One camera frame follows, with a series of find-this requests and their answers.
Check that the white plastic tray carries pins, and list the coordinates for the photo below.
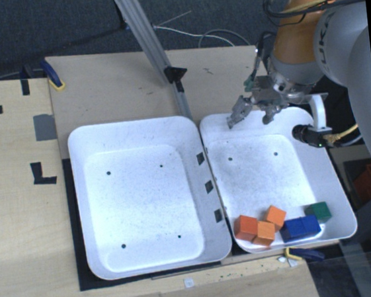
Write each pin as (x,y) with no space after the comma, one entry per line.
(258,176)
(141,202)

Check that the green cube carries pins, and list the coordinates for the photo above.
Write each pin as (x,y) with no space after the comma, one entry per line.
(319,210)

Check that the blue cube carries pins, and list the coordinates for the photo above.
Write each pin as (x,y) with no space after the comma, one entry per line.
(310,225)
(291,229)

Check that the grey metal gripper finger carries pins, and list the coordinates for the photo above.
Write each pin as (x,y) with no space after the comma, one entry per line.
(241,109)
(270,113)

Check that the orange cube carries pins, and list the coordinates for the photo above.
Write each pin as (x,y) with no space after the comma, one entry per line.
(265,232)
(275,215)
(245,227)

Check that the brown cardboard board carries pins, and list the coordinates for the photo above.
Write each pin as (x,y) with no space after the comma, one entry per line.
(109,90)

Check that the black cylinder on white bracket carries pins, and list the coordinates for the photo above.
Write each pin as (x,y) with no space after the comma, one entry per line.
(307,134)

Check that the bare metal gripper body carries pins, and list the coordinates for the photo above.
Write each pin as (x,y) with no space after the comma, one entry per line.
(270,93)

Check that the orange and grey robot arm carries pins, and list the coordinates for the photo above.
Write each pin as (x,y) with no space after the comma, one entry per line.
(336,44)

